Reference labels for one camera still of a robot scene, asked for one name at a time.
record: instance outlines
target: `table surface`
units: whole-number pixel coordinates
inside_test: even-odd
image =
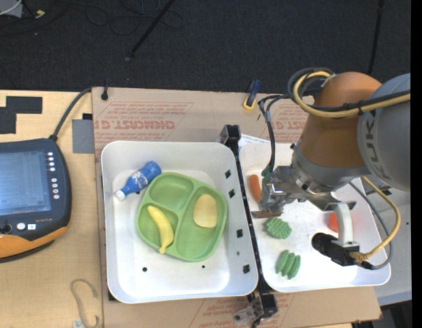
[[[54,131],[75,92],[13,92],[0,90],[0,107],[6,96],[43,97],[42,115],[17,114],[16,134],[0,135],[0,142],[48,137]],[[26,258],[0,264],[0,327],[72,327],[80,320],[71,291],[75,284],[88,324],[103,326],[102,276],[97,213],[94,154],[72,151],[72,120],[92,113],[92,96],[86,94],[69,113],[59,139],[73,191],[72,224],[50,247]],[[350,328],[351,324],[325,327]]]

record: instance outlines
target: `green plate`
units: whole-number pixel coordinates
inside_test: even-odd
[[[194,222],[194,206],[203,195],[211,195],[217,203],[217,225],[203,228]],[[228,204],[214,187],[189,176],[167,172],[158,175],[147,187],[137,210],[136,228],[141,238],[151,247],[159,249],[159,231],[150,218],[147,207],[162,210],[174,230],[174,241],[166,254],[186,261],[202,261],[213,254],[226,224]]]

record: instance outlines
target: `beige cord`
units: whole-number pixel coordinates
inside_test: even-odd
[[[389,200],[383,192],[377,188],[367,177],[363,176],[361,178],[364,182],[366,182],[377,194],[379,194],[383,200],[385,200],[395,211],[396,214],[396,223],[395,227],[392,229],[390,234],[385,238],[379,245],[374,247],[371,251],[368,253],[361,253],[359,251],[353,251],[349,255],[355,259],[355,262],[361,263],[363,260],[367,260],[370,257],[372,257],[375,253],[379,252],[382,248],[384,248],[387,244],[391,242],[393,237],[396,235],[396,233],[399,231],[399,226],[401,225],[401,213],[399,212],[399,209],[396,207],[396,205]]]
[[[72,295],[74,295],[75,301],[77,302],[77,307],[79,308],[79,315],[80,315],[81,322],[83,322],[83,325],[86,328],[96,328],[98,326],[98,323],[99,323],[99,318],[98,318],[97,315],[95,316],[95,325],[89,325],[88,324],[88,321],[86,320],[85,313],[83,311],[83,303],[81,302],[79,295],[77,294],[77,292],[74,289],[74,284],[76,282],[86,283],[92,289],[92,294],[94,295],[94,298],[97,297],[96,289],[91,283],[89,283],[85,279],[74,279],[70,284]]]
[[[353,108],[353,109],[348,109],[348,110],[345,110],[345,111],[329,112],[329,111],[321,111],[321,110],[318,110],[318,109],[314,109],[314,108],[310,107],[309,105],[307,105],[300,98],[298,90],[299,90],[299,86],[303,82],[303,80],[309,79],[309,78],[312,78],[312,77],[329,78],[331,76],[332,75],[328,72],[319,71],[319,72],[314,72],[314,73],[311,73],[311,74],[306,74],[306,75],[300,77],[299,80],[296,81],[296,83],[294,84],[294,88],[293,88],[294,101],[296,101],[296,103],[305,112],[308,112],[310,114],[318,115],[318,116],[324,117],[324,118],[342,118],[342,117],[346,117],[346,116],[349,116],[349,115],[359,114],[361,111],[367,112],[367,111],[373,111],[374,109],[378,109],[378,108],[397,105],[398,103],[403,103],[403,102],[409,101],[411,99],[411,94],[405,94],[405,95],[399,96],[397,98],[392,98],[390,100],[384,100],[384,101],[381,101],[381,102],[378,102],[378,103],[373,103],[372,105],[361,106],[361,108]]]

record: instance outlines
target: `yellow and blue clamp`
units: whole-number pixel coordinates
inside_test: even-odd
[[[256,103],[256,94],[259,91],[259,87],[261,86],[261,82],[259,80],[253,80],[247,90],[249,93],[248,96],[246,96],[246,99],[244,100],[243,107],[247,109],[248,111],[253,109],[254,104]]]

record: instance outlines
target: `white bottle cap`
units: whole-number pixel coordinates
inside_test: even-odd
[[[115,197],[117,197],[120,202],[126,199],[126,195],[120,189],[115,192]]]

